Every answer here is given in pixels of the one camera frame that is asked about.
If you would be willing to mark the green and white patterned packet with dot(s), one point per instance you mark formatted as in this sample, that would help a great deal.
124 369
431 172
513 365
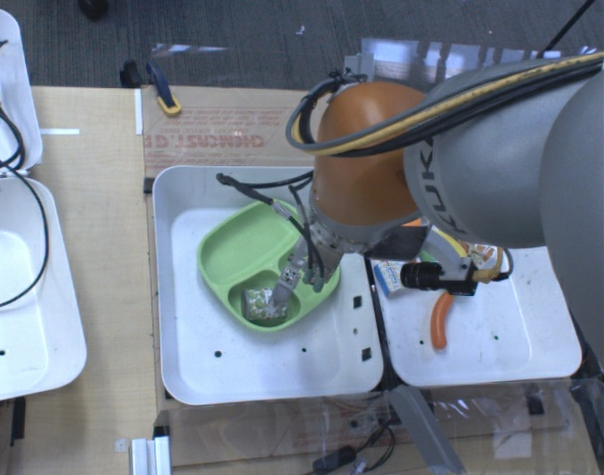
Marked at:
256 306

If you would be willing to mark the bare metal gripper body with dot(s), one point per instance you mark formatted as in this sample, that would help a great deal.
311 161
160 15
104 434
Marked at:
314 245

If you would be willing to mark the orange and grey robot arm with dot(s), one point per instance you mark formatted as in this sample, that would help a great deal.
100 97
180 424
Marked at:
470 181

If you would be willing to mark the brown cardboard board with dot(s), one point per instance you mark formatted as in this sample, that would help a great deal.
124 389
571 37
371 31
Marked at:
208 136

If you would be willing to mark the white and blue carton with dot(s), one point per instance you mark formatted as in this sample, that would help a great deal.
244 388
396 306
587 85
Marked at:
387 279

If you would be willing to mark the orange carrot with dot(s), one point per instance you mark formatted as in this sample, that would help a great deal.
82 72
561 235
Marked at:
438 324

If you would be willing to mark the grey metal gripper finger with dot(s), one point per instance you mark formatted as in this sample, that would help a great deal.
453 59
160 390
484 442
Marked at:
281 295

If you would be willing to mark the white plastic tray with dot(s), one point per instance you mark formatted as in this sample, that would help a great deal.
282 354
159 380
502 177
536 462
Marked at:
15 314
500 334
262 364
10 92

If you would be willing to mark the black chair caster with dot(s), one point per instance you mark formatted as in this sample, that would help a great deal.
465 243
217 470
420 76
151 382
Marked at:
93 4

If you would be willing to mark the green divided plate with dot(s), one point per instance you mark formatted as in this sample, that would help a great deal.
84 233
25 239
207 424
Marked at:
237 245

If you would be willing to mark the black cylinder on white bracket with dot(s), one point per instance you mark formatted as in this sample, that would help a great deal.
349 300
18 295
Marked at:
431 275

